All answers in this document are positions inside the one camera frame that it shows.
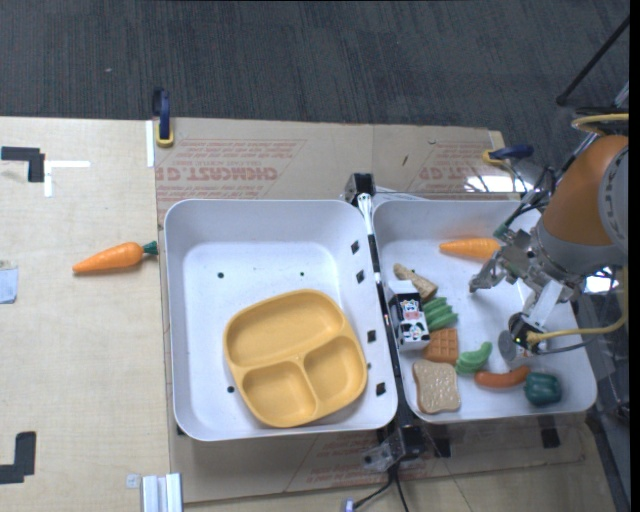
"black tape mark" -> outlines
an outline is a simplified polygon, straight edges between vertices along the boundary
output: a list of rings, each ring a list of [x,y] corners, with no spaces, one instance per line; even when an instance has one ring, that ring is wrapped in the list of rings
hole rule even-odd
[[[20,484],[36,470],[36,433],[20,432],[16,436],[13,464],[0,465],[0,484]]]
[[[4,146],[0,153],[2,160],[20,160],[29,162],[27,179],[31,183],[44,182],[44,154],[38,148],[12,148]]]

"orange cracker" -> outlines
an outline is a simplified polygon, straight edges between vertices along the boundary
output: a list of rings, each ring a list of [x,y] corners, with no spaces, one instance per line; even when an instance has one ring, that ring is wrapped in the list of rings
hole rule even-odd
[[[422,350],[422,357],[434,363],[456,364],[458,359],[458,330],[445,327],[429,333],[431,341]]]

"toy sausage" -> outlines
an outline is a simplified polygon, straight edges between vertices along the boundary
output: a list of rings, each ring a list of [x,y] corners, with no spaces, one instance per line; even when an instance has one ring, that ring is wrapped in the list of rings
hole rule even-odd
[[[476,384],[487,388],[510,388],[522,384],[531,370],[528,366],[520,366],[507,373],[476,372],[473,376]]]

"black cable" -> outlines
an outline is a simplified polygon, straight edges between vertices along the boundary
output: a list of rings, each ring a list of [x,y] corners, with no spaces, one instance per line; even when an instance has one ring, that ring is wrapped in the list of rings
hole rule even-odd
[[[398,494],[400,494],[400,500],[402,500],[402,508],[405,512],[409,512],[409,507],[407,506],[407,501],[404,499],[404,493],[402,492],[402,486],[400,485],[400,477],[398,473],[396,473],[396,487],[398,488]]]
[[[369,494],[369,496],[365,496],[361,500],[356,501],[353,504],[353,510],[358,510],[362,505],[364,505],[368,501],[372,500],[376,496],[379,496],[380,494],[385,492],[387,489],[389,489],[389,487],[391,487],[391,485],[395,482],[396,486],[398,487],[398,492],[400,493],[400,499],[402,500],[402,506],[403,506],[405,512],[409,512],[409,507],[407,506],[407,502],[406,502],[406,500],[404,498],[404,493],[402,492],[402,487],[400,486],[400,478],[398,476],[399,469],[400,469],[400,463],[396,462],[393,466],[391,466],[387,470],[387,476],[388,476],[387,482],[382,487],[380,487],[378,490],[376,490],[375,492]]]
[[[353,510],[358,510],[362,505],[364,505],[366,502],[368,502],[369,500],[372,500],[373,498],[375,498],[376,496],[379,496],[380,494],[382,494],[384,491],[386,491],[389,487],[391,487],[391,484],[393,484],[394,479],[396,478],[395,475],[397,475],[398,472],[398,465],[394,464],[393,466],[391,466],[388,470],[387,470],[387,483],[385,483],[382,487],[380,487],[377,491],[369,494],[369,496],[365,496],[364,498],[362,498],[361,500],[356,501],[353,504]]]
[[[567,98],[573,92],[573,90],[578,86],[578,84],[582,81],[582,79],[587,76],[589,71],[595,66],[595,64],[600,60],[600,58],[607,52],[607,50],[613,45],[613,43],[618,39],[620,34],[629,26],[631,21],[631,15],[628,15],[624,21],[620,24],[620,26],[615,30],[613,34],[605,41],[602,47],[596,52],[593,58],[587,63],[587,65],[578,73],[578,76],[575,77],[573,82],[569,84],[569,86],[556,98],[556,103],[558,105],[564,105],[567,102]]]

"metal stand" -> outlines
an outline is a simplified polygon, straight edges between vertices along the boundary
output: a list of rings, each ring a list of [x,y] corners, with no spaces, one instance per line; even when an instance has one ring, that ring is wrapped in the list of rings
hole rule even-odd
[[[569,84],[564,92],[556,98],[556,103],[560,106],[564,106],[567,102],[567,98],[573,92],[573,90],[578,86],[578,84],[582,81],[582,79],[587,76],[589,71],[596,65],[596,63],[600,60],[600,58],[607,52],[609,48],[615,43],[615,41],[620,37],[620,34],[624,32],[624,30],[629,26],[629,21],[631,19],[631,15],[627,16],[626,19],[622,22],[622,24],[616,29],[616,31],[611,34],[611,37],[607,39],[607,41],[602,45],[602,47],[598,50],[598,52],[593,56],[593,58],[587,63],[587,65],[578,73],[578,76]]]

